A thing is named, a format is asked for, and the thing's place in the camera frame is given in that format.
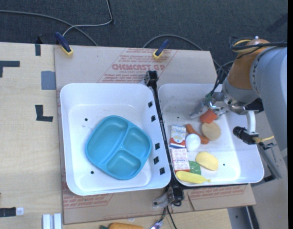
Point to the white egg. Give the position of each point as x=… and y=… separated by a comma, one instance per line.
x=192, y=142

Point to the orange rounded block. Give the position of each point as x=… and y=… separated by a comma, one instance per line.
x=208, y=117

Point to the green packet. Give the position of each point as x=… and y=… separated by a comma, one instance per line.
x=195, y=168

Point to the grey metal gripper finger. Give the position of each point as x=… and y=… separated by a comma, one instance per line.
x=199, y=110
x=220, y=112

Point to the thin black rod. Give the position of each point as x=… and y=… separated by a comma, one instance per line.
x=162, y=125

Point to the black cylinder on white bracket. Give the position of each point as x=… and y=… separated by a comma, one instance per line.
x=243, y=133

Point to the blue divided plate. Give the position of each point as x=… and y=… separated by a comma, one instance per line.
x=118, y=149

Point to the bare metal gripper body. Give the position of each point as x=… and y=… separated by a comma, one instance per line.
x=232, y=105

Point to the yellow banana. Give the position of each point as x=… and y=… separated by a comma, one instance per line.
x=190, y=177

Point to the pink and white carton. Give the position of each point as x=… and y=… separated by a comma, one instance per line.
x=180, y=160

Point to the tan round biscuit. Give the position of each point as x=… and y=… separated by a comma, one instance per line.
x=211, y=130

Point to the white plastic tray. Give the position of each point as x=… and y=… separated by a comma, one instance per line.
x=75, y=137
x=232, y=151

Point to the orange sausage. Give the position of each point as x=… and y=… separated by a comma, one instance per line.
x=191, y=129

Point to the brown cardboard board red print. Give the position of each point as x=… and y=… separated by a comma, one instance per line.
x=89, y=65

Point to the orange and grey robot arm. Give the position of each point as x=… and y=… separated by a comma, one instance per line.
x=268, y=80

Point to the yellow bread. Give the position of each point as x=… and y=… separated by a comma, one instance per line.
x=206, y=160

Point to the orange and white carton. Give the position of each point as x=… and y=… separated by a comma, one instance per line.
x=177, y=136

